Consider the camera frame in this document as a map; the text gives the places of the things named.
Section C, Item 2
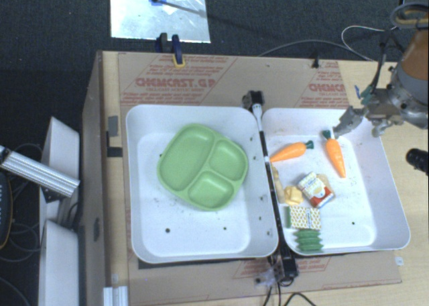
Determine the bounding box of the brown cardboard board red print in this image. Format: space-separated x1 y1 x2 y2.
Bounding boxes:
117 52 403 296

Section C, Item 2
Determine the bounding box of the white plastic tray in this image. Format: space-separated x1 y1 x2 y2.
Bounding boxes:
261 107 412 257
125 103 280 264

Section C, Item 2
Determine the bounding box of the black cylinder on white bracket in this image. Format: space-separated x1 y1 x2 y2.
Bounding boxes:
406 148 429 176

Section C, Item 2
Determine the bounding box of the thin black and white rod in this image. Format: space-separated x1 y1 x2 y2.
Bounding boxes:
253 103 289 260

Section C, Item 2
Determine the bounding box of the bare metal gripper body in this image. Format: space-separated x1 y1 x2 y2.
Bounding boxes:
362 88 429 138

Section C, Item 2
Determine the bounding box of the yellow toy food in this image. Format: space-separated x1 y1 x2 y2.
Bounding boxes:
284 185 305 207

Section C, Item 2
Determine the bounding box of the green ribbed toy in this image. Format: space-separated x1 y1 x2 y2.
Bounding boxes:
294 228 325 254

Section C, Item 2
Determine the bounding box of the green divided plate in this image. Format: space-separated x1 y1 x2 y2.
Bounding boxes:
156 123 249 212

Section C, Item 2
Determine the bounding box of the orange carrot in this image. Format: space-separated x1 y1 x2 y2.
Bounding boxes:
269 140 315 164
321 129 347 179

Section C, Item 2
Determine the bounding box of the red and white carton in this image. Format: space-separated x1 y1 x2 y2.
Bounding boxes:
296 171 336 209

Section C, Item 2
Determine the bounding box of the beige toy bread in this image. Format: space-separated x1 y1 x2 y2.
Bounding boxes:
270 163 286 204

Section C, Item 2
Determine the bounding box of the yellow patterned packet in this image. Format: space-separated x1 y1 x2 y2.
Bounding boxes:
289 205 322 231

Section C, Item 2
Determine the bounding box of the black block with thin wires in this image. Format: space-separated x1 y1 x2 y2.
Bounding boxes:
276 253 300 281
242 90 266 110

